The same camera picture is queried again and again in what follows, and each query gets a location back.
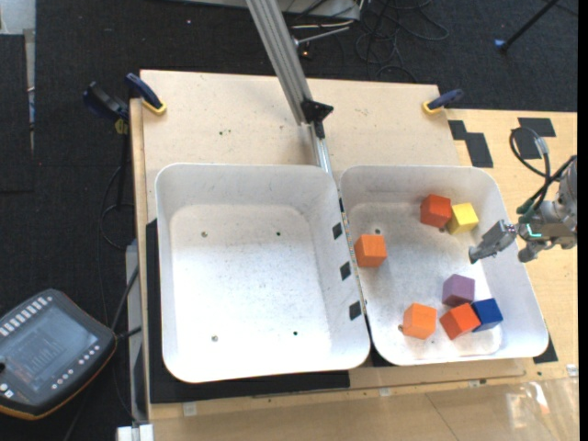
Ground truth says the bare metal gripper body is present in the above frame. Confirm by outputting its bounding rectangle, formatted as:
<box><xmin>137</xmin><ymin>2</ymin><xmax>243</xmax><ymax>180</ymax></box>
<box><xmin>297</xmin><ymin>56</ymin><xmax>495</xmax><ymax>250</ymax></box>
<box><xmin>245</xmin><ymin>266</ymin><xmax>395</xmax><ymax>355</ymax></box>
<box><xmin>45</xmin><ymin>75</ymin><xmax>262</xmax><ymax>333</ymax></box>
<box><xmin>517</xmin><ymin>198</ymin><xmax>579</xmax><ymax>264</ymax></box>

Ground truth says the yellow cube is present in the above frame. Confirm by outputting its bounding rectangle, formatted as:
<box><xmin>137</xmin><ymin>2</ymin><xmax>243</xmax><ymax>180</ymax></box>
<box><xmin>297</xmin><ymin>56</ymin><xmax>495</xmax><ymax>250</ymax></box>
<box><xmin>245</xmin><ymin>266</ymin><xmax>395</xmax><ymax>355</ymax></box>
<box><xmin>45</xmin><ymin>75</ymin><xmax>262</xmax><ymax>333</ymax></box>
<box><xmin>447</xmin><ymin>202</ymin><xmax>481</xmax><ymax>236</ymax></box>

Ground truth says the purple cube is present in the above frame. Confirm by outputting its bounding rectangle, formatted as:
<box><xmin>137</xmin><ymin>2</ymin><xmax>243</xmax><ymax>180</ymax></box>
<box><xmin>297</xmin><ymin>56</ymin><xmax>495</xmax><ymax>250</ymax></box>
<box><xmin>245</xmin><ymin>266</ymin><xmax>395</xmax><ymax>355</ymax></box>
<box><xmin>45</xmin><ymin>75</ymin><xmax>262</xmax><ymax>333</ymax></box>
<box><xmin>441</xmin><ymin>273</ymin><xmax>477</xmax><ymax>309</ymax></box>

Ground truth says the red cube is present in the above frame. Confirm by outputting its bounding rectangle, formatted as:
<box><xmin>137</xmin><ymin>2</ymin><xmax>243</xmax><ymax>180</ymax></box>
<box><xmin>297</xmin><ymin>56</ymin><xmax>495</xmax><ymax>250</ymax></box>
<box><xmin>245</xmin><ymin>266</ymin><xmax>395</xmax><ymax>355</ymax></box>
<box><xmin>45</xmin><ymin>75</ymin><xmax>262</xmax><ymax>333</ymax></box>
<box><xmin>419</xmin><ymin>193</ymin><xmax>454</xmax><ymax>230</ymax></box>
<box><xmin>438</xmin><ymin>302</ymin><xmax>482</xmax><ymax>341</ymax></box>

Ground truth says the blue cube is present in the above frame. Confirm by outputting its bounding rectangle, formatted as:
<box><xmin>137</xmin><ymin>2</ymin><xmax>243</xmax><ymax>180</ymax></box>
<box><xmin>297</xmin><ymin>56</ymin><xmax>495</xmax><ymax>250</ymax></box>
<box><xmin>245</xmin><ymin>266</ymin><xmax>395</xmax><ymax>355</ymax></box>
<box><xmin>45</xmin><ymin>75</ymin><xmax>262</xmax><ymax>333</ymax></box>
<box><xmin>471</xmin><ymin>298</ymin><xmax>504</xmax><ymax>334</ymax></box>

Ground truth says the white plastic tray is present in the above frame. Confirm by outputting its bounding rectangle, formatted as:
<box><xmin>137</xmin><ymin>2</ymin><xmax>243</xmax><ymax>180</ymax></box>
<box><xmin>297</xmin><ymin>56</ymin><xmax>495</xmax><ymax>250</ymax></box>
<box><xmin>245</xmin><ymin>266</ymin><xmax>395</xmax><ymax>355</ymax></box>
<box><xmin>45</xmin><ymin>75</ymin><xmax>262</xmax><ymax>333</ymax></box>
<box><xmin>154</xmin><ymin>162</ymin><xmax>372</xmax><ymax>384</ymax></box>
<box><xmin>339</xmin><ymin>164</ymin><xmax>550</xmax><ymax>368</ymax></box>

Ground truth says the orange cube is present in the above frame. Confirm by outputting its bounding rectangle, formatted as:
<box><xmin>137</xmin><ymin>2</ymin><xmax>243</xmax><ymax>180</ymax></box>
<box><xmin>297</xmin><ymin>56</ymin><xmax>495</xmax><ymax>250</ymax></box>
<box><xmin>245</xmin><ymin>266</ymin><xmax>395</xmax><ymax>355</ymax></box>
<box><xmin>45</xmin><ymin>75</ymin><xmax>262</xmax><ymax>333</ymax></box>
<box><xmin>353</xmin><ymin>233</ymin><xmax>389</xmax><ymax>269</ymax></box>
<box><xmin>401</xmin><ymin>302</ymin><xmax>438</xmax><ymax>341</ymax></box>

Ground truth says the pale wood board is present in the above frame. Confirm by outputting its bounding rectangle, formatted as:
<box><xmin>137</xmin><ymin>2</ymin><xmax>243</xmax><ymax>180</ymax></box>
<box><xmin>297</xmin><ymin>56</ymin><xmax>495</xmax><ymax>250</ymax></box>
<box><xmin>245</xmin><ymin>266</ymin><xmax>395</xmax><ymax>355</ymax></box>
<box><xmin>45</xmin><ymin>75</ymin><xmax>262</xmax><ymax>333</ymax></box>
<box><xmin>139</xmin><ymin>68</ymin><xmax>528</xmax><ymax>420</ymax></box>

